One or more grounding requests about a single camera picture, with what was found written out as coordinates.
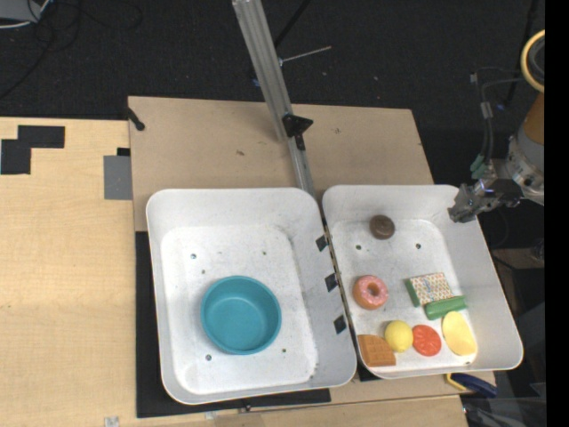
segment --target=brown cookie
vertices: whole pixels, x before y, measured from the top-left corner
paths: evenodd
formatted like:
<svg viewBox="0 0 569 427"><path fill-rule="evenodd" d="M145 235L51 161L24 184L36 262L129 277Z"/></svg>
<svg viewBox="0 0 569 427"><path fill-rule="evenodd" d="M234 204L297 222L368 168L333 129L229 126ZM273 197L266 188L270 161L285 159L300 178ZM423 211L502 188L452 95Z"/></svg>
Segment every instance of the brown cookie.
<svg viewBox="0 0 569 427"><path fill-rule="evenodd" d="M384 338L378 335L358 335L357 341L367 366L384 367L396 364L395 354Z"/></svg>

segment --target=red tomato slice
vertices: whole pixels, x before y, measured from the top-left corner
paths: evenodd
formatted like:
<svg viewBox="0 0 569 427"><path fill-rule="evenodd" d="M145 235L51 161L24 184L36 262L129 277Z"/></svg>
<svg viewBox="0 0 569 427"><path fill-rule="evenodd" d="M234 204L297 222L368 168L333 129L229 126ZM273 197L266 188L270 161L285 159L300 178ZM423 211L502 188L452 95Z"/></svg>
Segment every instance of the red tomato slice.
<svg viewBox="0 0 569 427"><path fill-rule="evenodd" d="M435 356L442 346L441 337L431 326L419 324L413 328L413 347L423 356Z"/></svg>

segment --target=black floor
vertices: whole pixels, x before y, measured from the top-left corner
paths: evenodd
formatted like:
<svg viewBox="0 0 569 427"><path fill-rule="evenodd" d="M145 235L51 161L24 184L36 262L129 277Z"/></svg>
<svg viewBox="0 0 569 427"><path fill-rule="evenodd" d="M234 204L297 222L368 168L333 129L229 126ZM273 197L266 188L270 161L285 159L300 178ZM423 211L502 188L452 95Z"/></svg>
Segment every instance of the black floor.
<svg viewBox="0 0 569 427"><path fill-rule="evenodd" d="M303 1L262 0L273 36ZM435 183L459 186L483 134L470 74L517 68L527 28L545 28L545 0L310 0L277 53L331 45L284 64L292 102L411 109ZM509 92L489 89L496 157L537 94ZM0 29L0 116L125 118L129 95L262 101L230 0L54 0L39 23ZM544 237L531 202L480 222L490 247Z"/></svg>

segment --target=wooden table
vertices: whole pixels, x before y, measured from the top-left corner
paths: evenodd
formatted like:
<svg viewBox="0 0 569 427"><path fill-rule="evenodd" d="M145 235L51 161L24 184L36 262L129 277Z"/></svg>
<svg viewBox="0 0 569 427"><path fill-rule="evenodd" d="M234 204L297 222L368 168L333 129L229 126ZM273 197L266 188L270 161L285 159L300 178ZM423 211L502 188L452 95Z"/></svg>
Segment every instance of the wooden table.
<svg viewBox="0 0 569 427"><path fill-rule="evenodd" d="M265 112L268 116L262 103L152 100L131 100L148 126L146 133L132 138L132 124L125 121L0 118L0 139L16 139L18 125L66 128L64 149L32 149L30 175L0 175L0 426L99 427L111 416L118 416L120 427L190 422L204 426L345 426L378 425L380 421L397 426L466 426L458 391L445 384L440 375L367 383L355 378L331 389L332 403L324 406L136 418L134 230L144 228L145 223L137 210L135 227L132 201L104 198L103 157L115 155L118 147L128 148L132 143L134 203L139 204L149 193L139 180L151 178L154 172L145 163L169 163L138 157L145 146L136 138L150 138L156 119L172 123L190 111L196 129L204 128L208 118L219 112L229 120L231 115L254 115L261 122ZM381 145L379 160L385 170L373 175L372 181L432 182L410 111L297 109L306 117L316 113L315 120L323 122L313 125L306 138L311 157L327 154L327 161L320 159L321 163L310 159L318 191L337 181L363 180L357 174L361 173L360 166L354 165L361 163L361 150L353 157L341 152L354 140L362 139L361 133L350 131L350 125L361 131L375 127L375 137L379 138L375 143ZM353 116L361 118L351 121ZM253 178L260 182L272 179L277 184L281 180L294 182L285 169L277 172L290 161L286 151L273 141L269 121L252 130L258 139L246 138L243 144L238 135L223 142L216 133L226 133L232 124L216 130L216 124L209 122L207 132L194 134L194 141L209 141L210 147L220 141L228 144L232 164L226 165L227 170L218 165L220 160L194 166L191 169L200 172L214 171L213 177L207 173L197 176L202 183L216 178L228 186L232 182L241 184L232 172L239 172L239 163L249 163L255 170L252 147L259 147L261 156L267 158L281 154L265 165L272 170L271 175ZM330 140L342 135L344 142L334 153ZM155 144L159 139L155 132ZM263 149L263 142L271 149ZM334 171L333 160L341 161L338 171ZM493 382L492 373L479 376Z"/></svg>

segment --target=yellow potato slice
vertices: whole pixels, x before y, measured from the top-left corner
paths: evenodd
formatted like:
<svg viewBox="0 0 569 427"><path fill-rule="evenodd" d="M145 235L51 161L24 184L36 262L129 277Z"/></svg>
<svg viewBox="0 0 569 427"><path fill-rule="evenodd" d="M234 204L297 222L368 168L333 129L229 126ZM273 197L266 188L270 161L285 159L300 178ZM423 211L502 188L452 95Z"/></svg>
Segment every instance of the yellow potato slice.
<svg viewBox="0 0 569 427"><path fill-rule="evenodd" d="M454 354L467 356L477 352L477 343L464 317L458 311L450 311L443 318L443 336Z"/></svg>

